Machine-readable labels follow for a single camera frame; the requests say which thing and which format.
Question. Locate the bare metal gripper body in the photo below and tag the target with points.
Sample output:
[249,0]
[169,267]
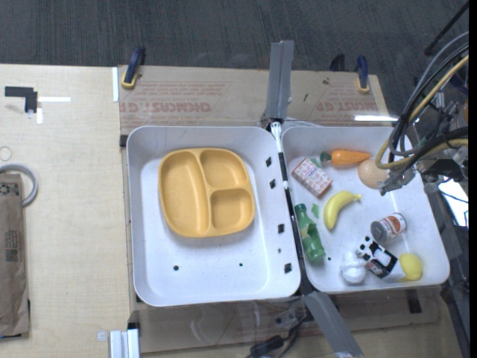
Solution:
[443,168]

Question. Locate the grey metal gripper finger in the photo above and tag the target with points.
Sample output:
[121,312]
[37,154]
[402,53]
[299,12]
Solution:
[398,182]

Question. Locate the beige egg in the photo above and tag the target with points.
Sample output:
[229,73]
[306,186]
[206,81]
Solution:
[369,174]

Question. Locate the white and orange can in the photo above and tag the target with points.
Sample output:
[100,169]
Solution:
[389,226]

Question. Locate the orange carrot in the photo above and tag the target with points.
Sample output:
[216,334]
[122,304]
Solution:
[348,157]

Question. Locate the yellow banana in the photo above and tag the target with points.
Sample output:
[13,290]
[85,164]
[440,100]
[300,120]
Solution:
[332,207]

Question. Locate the white plastic tray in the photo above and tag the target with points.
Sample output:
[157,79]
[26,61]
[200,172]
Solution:
[346,241]
[208,270]

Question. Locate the black and white carton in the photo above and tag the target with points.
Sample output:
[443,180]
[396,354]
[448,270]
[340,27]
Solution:
[380,261]

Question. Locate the small green piece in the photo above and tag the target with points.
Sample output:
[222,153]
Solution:
[316,162]
[315,211]

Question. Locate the yellow lemon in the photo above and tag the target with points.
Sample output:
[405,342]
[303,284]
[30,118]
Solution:
[410,267]

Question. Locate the orange and white carton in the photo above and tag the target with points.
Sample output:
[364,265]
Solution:
[312,177]

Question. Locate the small white bottle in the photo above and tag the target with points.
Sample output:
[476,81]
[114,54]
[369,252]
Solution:
[352,269]

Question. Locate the green plastic bottle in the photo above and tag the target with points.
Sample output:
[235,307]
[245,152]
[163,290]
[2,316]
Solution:
[311,237]

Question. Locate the yellow divided plate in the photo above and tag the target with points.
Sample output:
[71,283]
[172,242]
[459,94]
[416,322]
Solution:
[182,188]

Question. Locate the brown cardboard board red print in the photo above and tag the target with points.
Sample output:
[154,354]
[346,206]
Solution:
[194,99]

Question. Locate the brown paper bag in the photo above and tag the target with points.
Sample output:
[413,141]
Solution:
[13,259]

